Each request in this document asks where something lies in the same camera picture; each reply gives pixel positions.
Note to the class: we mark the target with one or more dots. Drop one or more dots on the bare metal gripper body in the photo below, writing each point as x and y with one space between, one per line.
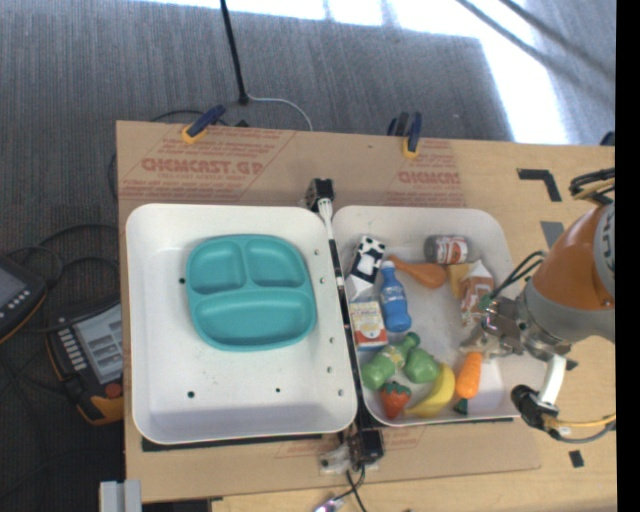
510 322

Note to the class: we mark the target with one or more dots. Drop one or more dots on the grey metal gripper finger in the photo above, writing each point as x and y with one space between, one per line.
496 351
472 342

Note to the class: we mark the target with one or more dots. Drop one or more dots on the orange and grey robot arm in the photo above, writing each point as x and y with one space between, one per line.
570 270

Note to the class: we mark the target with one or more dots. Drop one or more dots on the orange carrot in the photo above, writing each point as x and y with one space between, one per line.
469 375

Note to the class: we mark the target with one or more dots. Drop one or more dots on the white plastic tray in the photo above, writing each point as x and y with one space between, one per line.
435 315
235 395

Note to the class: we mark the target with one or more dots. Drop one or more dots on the orange and white carton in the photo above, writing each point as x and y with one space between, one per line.
475 290

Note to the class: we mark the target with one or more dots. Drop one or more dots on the green pepper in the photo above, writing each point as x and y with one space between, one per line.
422 366

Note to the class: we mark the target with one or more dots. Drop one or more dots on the yellow banana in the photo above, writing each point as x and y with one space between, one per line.
440 395

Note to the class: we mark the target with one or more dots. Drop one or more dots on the yellow cheese wedge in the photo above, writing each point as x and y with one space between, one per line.
456 280

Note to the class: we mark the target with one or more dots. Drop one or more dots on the orange chicken drumstick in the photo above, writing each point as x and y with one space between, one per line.
425 274

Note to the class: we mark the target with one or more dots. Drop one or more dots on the blue bottle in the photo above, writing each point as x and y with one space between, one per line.
395 305

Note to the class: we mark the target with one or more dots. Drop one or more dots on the green bottle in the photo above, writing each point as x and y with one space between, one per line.
382 367

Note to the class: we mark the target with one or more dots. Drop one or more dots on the red and grey can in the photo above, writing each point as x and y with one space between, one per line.
447 250

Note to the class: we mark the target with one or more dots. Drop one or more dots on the red strawberry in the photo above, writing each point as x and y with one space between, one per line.
394 400

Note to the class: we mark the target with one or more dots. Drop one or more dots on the red and white carton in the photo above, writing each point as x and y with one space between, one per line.
368 325

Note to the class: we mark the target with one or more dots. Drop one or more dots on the black and white milk carton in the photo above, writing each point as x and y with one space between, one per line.
365 265

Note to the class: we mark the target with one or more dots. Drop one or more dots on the thin black and white rod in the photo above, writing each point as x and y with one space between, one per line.
334 250

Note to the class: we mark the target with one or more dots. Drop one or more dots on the blue divided plate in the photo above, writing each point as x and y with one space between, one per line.
250 295

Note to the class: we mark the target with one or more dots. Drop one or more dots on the brown cardboard board red print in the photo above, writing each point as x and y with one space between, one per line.
240 160

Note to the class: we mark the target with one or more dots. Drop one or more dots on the black cylinder on white bracket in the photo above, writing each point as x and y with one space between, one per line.
532 400

